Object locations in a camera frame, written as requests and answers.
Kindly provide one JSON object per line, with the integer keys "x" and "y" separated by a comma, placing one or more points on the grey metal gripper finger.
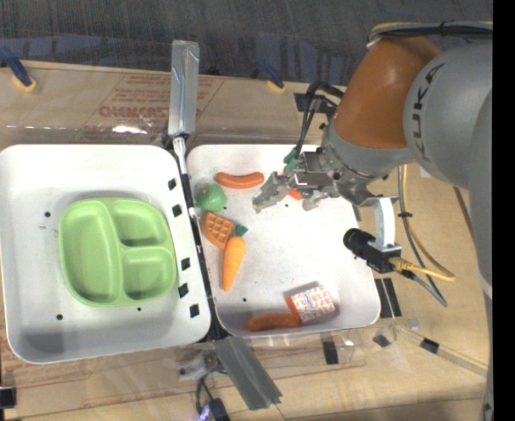
{"x": 315, "y": 200}
{"x": 272, "y": 191}

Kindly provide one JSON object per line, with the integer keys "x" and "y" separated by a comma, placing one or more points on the brown cardboard board, red print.
{"x": 108, "y": 99}

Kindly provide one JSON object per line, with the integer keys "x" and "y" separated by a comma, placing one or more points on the orange toy waffle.
{"x": 216, "y": 228}

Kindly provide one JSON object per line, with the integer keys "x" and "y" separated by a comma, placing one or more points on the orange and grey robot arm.
{"x": 441, "y": 116}

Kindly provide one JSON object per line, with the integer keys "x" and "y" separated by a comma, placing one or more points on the green toy pepper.
{"x": 211, "y": 197}

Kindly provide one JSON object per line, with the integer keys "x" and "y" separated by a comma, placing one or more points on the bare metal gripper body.
{"x": 316, "y": 171}

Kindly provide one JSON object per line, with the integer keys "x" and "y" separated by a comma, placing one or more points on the white plastic tray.
{"x": 29, "y": 257}
{"x": 283, "y": 252}

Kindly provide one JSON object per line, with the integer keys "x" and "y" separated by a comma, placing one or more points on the orange toy sausage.
{"x": 272, "y": 322}
{"x": 239, "y": 180}

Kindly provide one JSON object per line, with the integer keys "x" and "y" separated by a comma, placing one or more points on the orange toy carrot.
{"x": 233, "y": 257}

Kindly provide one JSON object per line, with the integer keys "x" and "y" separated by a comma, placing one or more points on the green divided plate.
{"x": 95, "y": 252}

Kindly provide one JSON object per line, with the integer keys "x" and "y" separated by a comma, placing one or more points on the black cylinder on white bracket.
{"x": 386, "y": 226}

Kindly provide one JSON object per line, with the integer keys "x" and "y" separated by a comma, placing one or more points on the orange and white carton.
{"x": 312, "y": 304}

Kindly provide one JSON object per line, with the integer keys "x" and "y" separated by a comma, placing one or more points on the small orange toy piece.
{"x": 295, "y": 194}

